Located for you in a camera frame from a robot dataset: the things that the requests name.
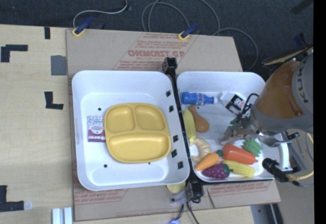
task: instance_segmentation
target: blue bottle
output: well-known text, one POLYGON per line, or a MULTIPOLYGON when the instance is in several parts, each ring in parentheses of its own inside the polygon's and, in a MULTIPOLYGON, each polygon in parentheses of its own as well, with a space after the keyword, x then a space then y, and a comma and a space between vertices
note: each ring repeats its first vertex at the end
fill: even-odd
POLYGON ((214 104, 216 102, 217 100, 214 97, 208 97, 202 93, 183 92, 181 94, 181 103, 183 104, 204 105, 214 104))

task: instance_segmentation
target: white tray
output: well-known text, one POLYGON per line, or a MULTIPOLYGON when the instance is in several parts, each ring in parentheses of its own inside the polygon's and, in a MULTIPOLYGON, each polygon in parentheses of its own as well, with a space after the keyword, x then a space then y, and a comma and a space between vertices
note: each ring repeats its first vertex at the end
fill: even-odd
POLYGON ((77 173, 86 189, 166 185, 188 178, 190 168, 179 115, 166 75, 148 71, 81 71, 73 77, 72 91, 77 173), (106 143, 88 142, 87 117, 104 117, 112 105, 137 102, 162 110, 171 135, 171 152, 151 163, 120 163, 110 156, 106 143))
MULTIPOLYGON (((220 96, 223 93, 233 93, 246 100, 251 93, 260 94, 264 85, 264 80, 259 75, 251 72, 183 72, 177 77, 180 99, 183 92, 190 92, 204 93, 207 96, 220 96)), ((182 104, 182 111, 187 109, 188 106, 187 104, 182 104)), ((230 121, 235 118, 235 114, 227 110, 220 102, 217 104, 197 106, 197 112, 210 125, 206 133, 197 133, 197 136, 205 139, 210 144, 212 151, 221 149, 223 146, 220 145, 219 140, 223 137, 230 121)), ((258 142, 262 147, 262 151, 259 157, 257 157, 258 162, 252 165, 255 169, 255 174, 252 178, 231 173, 226 180, 216 180, 202 175, 201 171, 196 172, 196 175, 206 182, 273 179, 274 177, 262 167, 261 163, 265 158, 271 158, 279 162, 279 148, 270 148, 260 141, 258 142)), ((241 147, 242 141, 236 141, 234 144, 241 147)), ((196 146, 190 146, 190 154, 194 156, 198 155, 196 146)))

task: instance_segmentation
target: orange carrot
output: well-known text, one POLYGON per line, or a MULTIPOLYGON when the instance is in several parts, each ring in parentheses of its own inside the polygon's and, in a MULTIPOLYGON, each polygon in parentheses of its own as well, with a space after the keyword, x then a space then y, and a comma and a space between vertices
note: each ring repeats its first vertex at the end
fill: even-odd
POLYGON ((223 155, 221 150, 218 150, 215 153, 207 154, 195 167, 195 171, 200 171, 207 169, 219 162, 220 156, 223 155))
POLYGON ((244 164, 253 164, 258 162, 255 155, 247 152, 246 150, 239 148, 233 144, 224 145, 223 149, 223 159, 241 162, 244 164))

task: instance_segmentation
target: yellow plate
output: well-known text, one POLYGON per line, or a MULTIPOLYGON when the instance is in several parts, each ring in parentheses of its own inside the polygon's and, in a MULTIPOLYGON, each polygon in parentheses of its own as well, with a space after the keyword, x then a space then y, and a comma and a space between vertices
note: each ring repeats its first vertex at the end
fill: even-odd
POLYGON ((185 132, 188 136, 189 142, 192 143, 196 138, 196 126, 195 126, 195 120, 192 112, 186 109, 183 112, 183 119, 184 119, 185 132))
POLYGON ((120 162, 160 160, 171 149, 167 121, 163 112, 155 105, 114 105, 105 113, 104 130, 108 151, 120 162))

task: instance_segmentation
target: blue and yellow clamp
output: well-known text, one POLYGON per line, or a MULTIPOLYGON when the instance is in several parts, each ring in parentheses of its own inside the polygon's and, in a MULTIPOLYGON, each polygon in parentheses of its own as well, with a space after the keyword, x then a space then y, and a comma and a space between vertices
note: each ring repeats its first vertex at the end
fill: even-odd
POLYGON ((93 20, 94 20, 93 16, 88 17, 78 27, 76 27, 72 31, 72 34, 77 38, 80 37, 85 32, 85 29, 91 24, 91 22, 93 20))
POLYGON ((187 38, 189 38, 189 35, 194 32, 198 28, 197 24, 192 24, 190 27, 188 27, 185 31, 181 32, 178 35, 178 39, 181 41, 185 41, 187 38))

